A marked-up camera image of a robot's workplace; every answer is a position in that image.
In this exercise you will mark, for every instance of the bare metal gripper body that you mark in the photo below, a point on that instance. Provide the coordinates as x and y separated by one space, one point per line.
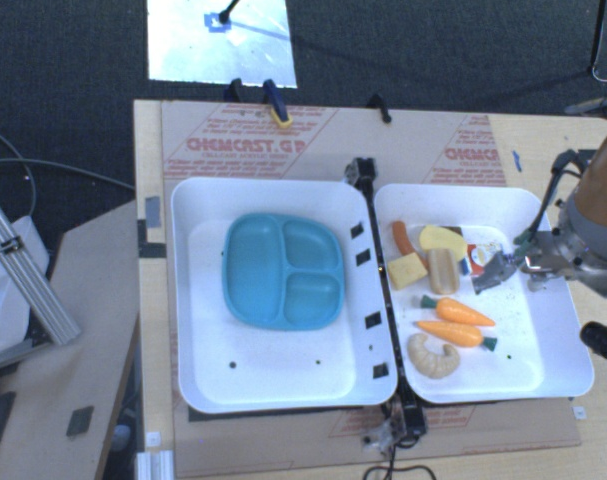
558 254

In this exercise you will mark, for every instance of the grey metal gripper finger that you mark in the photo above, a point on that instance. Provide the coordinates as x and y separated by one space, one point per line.
493 273
538 282

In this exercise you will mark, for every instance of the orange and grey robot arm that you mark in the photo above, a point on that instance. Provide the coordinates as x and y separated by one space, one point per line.
604 183

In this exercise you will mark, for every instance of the red and white packet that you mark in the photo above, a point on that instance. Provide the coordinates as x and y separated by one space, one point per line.
483 254

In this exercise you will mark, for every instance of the tan bread roll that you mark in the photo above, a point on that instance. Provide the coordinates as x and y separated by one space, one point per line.
443 270

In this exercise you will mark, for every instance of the orange carrot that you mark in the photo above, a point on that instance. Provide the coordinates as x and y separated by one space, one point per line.
460 312
453 333

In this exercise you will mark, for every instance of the white plastic tray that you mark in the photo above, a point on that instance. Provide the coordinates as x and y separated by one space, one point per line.
528 338
263 363

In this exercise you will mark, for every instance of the yellow potato slice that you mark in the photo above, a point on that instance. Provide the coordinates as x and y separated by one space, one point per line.
440 240

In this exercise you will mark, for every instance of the yellow cheese block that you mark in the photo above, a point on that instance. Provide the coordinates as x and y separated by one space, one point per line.
407 271

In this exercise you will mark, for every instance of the orange sausage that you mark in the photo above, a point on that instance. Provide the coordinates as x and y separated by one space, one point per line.
404 240

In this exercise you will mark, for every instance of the thin black and white rod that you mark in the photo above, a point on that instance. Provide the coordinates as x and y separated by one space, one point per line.
386 288

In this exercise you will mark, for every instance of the beige croissant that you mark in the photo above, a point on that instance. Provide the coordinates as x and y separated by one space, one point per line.
430 363

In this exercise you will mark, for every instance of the brown cardboard board red print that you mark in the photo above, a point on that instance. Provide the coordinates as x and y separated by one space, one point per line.
413 138

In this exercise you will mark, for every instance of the blue divided plate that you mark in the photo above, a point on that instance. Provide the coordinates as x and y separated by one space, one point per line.
255 273

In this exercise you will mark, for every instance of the black cylinder on white bracket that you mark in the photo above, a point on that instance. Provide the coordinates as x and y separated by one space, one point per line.
603 342

